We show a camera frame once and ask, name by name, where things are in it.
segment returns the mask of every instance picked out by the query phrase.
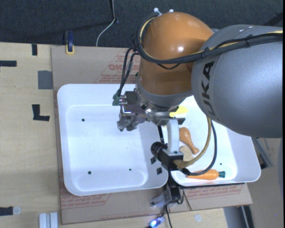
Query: toy chicken leg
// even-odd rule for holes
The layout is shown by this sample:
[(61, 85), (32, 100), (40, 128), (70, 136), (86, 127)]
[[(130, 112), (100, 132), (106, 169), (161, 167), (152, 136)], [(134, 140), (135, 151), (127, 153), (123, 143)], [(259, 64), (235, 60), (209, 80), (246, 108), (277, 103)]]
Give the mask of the toy chicken leg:
[(185, 143), (192, 151), (193, 154), (197, 154), (200, 150), (194, 146), (191, 140), (191, 134), (188, 128), (181, 127), (180, 128), (180, 141)]

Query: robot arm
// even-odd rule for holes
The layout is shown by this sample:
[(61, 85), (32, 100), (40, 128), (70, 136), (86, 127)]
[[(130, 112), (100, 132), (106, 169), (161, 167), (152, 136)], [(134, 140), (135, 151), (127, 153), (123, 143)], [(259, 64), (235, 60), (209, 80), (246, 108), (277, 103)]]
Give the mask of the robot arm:
[(282, 28), (236, 25), (214, 33), (191, 15), (155, 12), (134, 44), (142, 59), (135, 90), (119, 102), (121, 131), (144, 121), (166, 125), (194, 95), (206, 116), (237, 133), (282, 136)]

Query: white cable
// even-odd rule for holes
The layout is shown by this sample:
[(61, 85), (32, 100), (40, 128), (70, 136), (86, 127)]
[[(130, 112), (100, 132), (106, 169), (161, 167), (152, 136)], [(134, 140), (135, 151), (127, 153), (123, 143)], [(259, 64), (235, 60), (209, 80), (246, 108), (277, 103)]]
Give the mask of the white cable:
[(109, 29), (115, 22), (115, 10), (114, 10), (114, 0), (112, 0), (112, 12), (113, 12), (113, 21), (111, 22), (111, 24), (109, 24), (103, 31), (101, 31), (101, 33), (99, 34), (99, 36), (97, 37), (96, 40), (96, 46), (98, 46), (98, 41), (99, 38), (101, 37), (101, 35), (107, 30)]

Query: wooden table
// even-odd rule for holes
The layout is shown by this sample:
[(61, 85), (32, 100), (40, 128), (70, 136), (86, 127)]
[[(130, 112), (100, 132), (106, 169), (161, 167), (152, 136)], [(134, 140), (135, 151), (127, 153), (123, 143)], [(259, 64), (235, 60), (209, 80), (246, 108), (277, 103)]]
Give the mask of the wooden table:
[[(150, 217), (61, 225), (52, 89), (38, 89), (38, 71), (51, 71), (50, 45), (1, 43), (0, 60), (16, 67), (0, 68), (0, 207), (20, 207), (21, 213), (1, 216), (0, 228), (38, 228), (39, 213), (58, 212), (59, 227), (143, 228)], [(32, 105), (50, 120), (34, 121)], [(194, 217), (199, 214), (201, 221)], [(174, 228), (227, 228), (223, 209), (170, 214)], [(160, 227), (168, 228), (168, 221)]]

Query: black cable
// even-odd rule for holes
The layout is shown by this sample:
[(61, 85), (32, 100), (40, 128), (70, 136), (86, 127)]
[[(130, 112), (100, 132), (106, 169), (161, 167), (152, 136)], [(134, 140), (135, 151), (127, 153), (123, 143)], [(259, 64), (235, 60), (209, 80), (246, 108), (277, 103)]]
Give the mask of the black cable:
[(163, 139), (163, 134), (162, 134), (162, 126), (157, 126), (158, 129), (158, 134), (160, 136), (160, 141), (165, 144), (164, 139)]
[[(136, 55), (139, 55), (139, 54), (138, 54), (138, 53), (133, 53), (133, 54), (131, 55), (130, 63), (133, 62), (133, 58), (134, 58), (134, 56), (136, 56)], [(128, 79), (128, 76), (129, 76), (129, 74), (130, 74), (131, 68), (132, 68), (132, 66), (127, 70), (127, 73), (126, 73), (126, 75), (125, 75), (125, 77), (124, 77), (124, 80), (123, 80), (123, 86), (124, 86), (125, 82), (126, 82), (127, 79)]]
[(133, 50), (133, 47), (130, 47), (129, 49), (127, 49), (125, 55), (124, 55), (124, 61), (123, 61), (123, 71), (122, 71), (122, 78), (121, 78), (121, 82), (120, 82), (120, 86), (119, 86), (119, 89), (117, 91), (117, 96), (120, 97), (121, 95), (121, 92), (122, 92), (122, 89), (123, 89), (123, 86), (125, 84), (124, 82), (124, 74), (125, 74), (125, 69), (126, 69), (126, 66), (127, 66), (127, 59), (128, 59), (128, 55), (130, 53), (130, 51)]
[(165, 205), (166, 207), (166, 212), (167, 212), (167, 216), (168, 216), (168, 221), (169, 221), (169, 225), (172, 228), (172, 224), (171, 224), (171, 220), (170, 220), (170, 216), (169, 216), (169, 212), (168, 212), (168, 204)]
[[(235, 40), (228, 40), (226, 42), (220, 43), (220, 45), (216, 46), (212, 50), (204, 50), (203, 52), (200, 53), (195, 53), (187, 56), (182, 56), (182, 57), (177, 57), (177, 58), (172, 58), (172, 59), (166, 59), (166, 60), (159, 60), (156, 58), (153, 58), (149, 56), (143, 48), (143, 44), (141, 43), (141, 40), (143, 37), (143, 30), (147, 27), (148, 24), (152, 22), (154, 18), (156, 18), (159, 15), (159, 13), (154, 12), (149, 14), (139, 25), (137, 31), (136, 31), (136, 36), (133, 40), (133, 44), (135, 46), (135, 49), (139, 53), (139, 55), (144, 58), (145, 60), (155, 63), (163, 68), (166, 69), (171, 69), (163, 66), (163, 64), (175, 64), (173, 68), (178, 67), (182, 63), (188, 63), (188, 62), (194, 62), (203, 58), (207, 57), (213, 57), (219, 54), (222, 54), (227, 51), (235, 50), (235, 49), (240, 49), (240, 48), (247, 48), (250, 46), (254, 45), (260, 45), (260, 44), (265, 44), (265, 43), (271, 43), (271, 42), (277, 42), (277, 41), (283, 41), (283, 33), (266, 33), (266, 34), (261, 34), (261, 35), (249, 35), (246, 38), (239, 38)], [(234, 44), (228, 45), (221, 47), (222, 45), (230, 42), (236, 42)]]
[(163, 217), (163, 216), (165, 215), (165, 212), (166, 212), (165, 207), (163, 207), (160, 218), (161, 218), (161, 217)]
[(182, 204), (184, 202), (185, 199), (185, 192), (184, 190), (182, 191), (182, 196), (181, 196), (181, 201), (177, 201), (178, 204)]
[(217, 158), (217, 154), (218, 154), (218, 140), (217, 140), (217, 134), (216, 134), (216, 131), (215, 131), (215, 128), (214, 128), (212, 121), (211, 121), (211, 128), (212, 128), (213, 136), (214, 136), (214, 154), (213, 154), (213, 158), (212, 158), (210, 165), (205, 170), (200, 171), (200, 172), (190, 172), (187, 168), (183, 168), (181, 170), (181, 172), (184, 173), (185, 175), (199, 176), (199, 175), (202, 175), (202, 174), (208, 172), (213, 167), (215, 160)]

